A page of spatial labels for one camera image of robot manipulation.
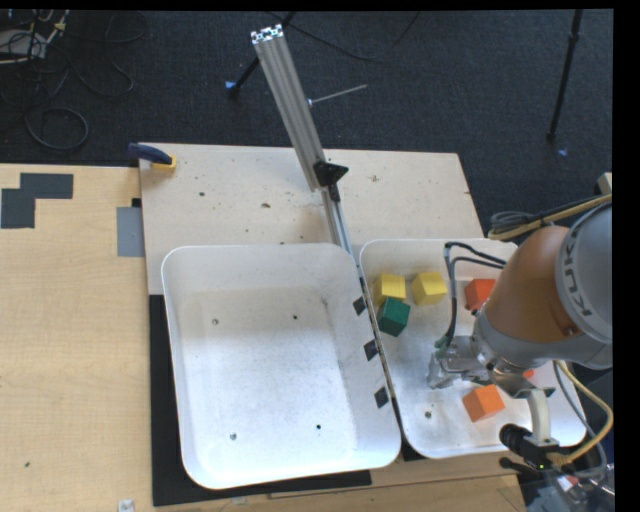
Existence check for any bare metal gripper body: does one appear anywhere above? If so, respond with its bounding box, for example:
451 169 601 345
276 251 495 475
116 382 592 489
442 335 499 386

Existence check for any white plastic tray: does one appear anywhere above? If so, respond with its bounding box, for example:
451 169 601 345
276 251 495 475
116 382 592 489
160 242 403 491
358 238 589 460

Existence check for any green cube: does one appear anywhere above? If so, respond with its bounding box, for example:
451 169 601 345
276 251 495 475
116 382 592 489
376 297 412 338

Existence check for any yellow cube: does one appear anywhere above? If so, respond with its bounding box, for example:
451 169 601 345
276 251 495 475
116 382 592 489
410 271 449 307
372 272 408 308

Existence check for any pale wood board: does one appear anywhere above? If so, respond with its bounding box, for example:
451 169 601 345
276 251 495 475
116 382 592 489
137 142 526 501

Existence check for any black cylinder on white bracket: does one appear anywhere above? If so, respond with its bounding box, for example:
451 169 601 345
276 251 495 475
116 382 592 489
498 388 562 470

